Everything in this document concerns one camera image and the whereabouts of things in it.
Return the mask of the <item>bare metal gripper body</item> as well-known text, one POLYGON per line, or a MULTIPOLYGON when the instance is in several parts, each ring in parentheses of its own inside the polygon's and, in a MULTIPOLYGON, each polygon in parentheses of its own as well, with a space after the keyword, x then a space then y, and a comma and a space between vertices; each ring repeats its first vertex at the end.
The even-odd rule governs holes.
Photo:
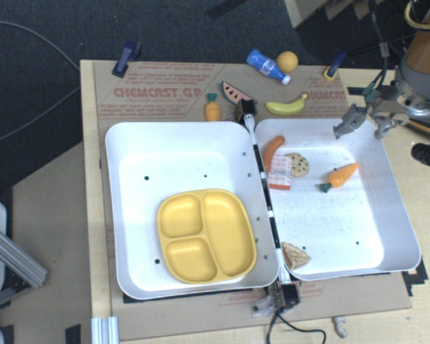
POLYGON ((430 123, 430 99, 409 85, 382 85, 365 89, 366 110, 372 118, 430 123))

